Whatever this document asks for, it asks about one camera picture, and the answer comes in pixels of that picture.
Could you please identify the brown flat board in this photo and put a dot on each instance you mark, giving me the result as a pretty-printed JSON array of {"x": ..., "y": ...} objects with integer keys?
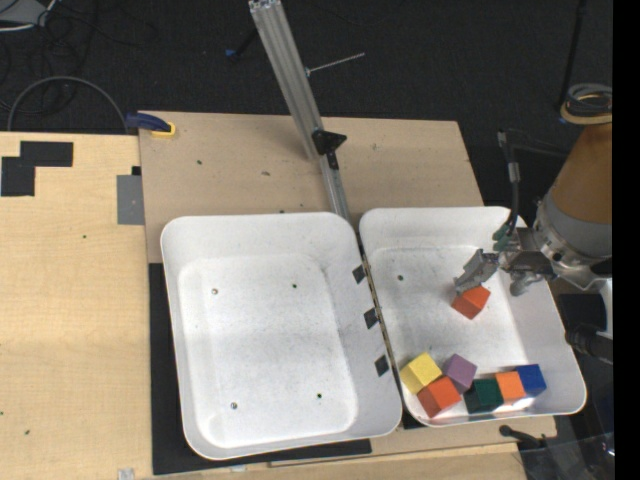
[{"x": 240, "y": 168}]

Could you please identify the yellow cube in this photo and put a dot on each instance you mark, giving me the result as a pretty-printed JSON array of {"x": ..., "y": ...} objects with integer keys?
[{"x": 421, "y": 372}]

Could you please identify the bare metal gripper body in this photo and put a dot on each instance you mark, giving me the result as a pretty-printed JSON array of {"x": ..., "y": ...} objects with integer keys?
[{"x": 530, "y": 258}]

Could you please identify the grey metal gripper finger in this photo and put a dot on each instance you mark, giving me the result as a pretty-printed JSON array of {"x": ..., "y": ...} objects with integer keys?
[
  {"x": 475, "y": 270},
  {"x": 524, "y": 284}
]

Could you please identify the orange cube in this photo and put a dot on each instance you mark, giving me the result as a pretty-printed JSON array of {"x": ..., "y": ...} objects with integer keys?
[{"x": 510, "y": 386}]

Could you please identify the blue cube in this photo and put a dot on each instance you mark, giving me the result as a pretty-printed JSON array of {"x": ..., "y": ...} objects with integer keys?
[{"x": 532, "y": 379}]

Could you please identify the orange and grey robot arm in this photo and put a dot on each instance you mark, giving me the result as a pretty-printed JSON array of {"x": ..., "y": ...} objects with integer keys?
[{"x": 585, "y": 183}]

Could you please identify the white plastic tray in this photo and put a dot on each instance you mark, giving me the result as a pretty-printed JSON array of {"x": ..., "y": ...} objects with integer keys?
[
  {"x": 270, "y": 343},
  {"x": 430, "y": 318}
]

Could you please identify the red-orange cube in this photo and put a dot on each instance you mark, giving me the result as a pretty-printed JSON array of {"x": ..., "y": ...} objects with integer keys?
[
  {"x": 439, "y": 397},
  {"x": 471, "y": 303}
]

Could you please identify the purple cube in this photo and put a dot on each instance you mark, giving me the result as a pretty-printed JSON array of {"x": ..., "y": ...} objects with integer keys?
[{"x": 460, "y": 371}]

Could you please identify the dark green cube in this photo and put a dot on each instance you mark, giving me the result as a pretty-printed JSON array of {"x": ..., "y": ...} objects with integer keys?
[{"x": 484, "y": 396}]

